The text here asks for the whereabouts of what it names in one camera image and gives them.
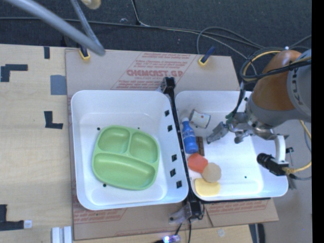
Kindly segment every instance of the brown object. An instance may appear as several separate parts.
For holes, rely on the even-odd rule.
[[[188,158],[188,167],[195,172],[202,173],[207,165],[208,160],[198,153]]]
[[[287,66],[301,55],[298,51],[287,50],[276,54],[262,73]],[[252,93],[253,102],[266,110],[293,110],[294,106],[287,92],[288,71],[260,79]]]
[[[215,163],[208,163],[201,175],[202,178],[204,178],[207,182],[215,183],[221,179],[222,170],[219,165]]]

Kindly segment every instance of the blue bottle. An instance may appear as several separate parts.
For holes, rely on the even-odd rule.
[[[194,154],[198,151],[198,145],[196,143],[196,136],[192,127],[189,125],[189,119],[183,118],[182,119],[182,139],[184,144],[184,151],[187,154]]]

